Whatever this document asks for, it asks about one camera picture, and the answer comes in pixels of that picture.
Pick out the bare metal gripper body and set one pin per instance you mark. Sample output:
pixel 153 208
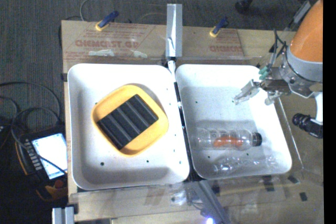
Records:
pixel 275 85

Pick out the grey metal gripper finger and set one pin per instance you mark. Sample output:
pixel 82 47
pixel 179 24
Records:
pixel 272 96
pixel 248 91

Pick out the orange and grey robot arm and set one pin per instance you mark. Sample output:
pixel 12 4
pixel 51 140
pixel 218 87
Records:
pixel 308 39

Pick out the white plastic tray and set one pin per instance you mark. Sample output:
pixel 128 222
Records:
pixel 86 123
pixel 218 102

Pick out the clear plastic bottle orange label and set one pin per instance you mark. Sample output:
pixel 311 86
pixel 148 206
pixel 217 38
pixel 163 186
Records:
pixel 225 140

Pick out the brown cardboard board red print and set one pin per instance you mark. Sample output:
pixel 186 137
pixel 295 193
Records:
pixel 199 42

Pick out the crushed clear plastic bottle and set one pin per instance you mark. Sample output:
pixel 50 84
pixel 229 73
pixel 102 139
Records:
pixel 236 164

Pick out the black ribbed block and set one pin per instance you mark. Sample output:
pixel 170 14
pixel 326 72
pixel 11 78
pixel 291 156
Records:
pixel 128 120

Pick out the yellow plate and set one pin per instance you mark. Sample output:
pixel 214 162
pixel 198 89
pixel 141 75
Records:
pixel 105 102

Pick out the black cylinder on white bracket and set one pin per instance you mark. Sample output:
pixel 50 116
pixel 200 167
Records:
pixel 307 123

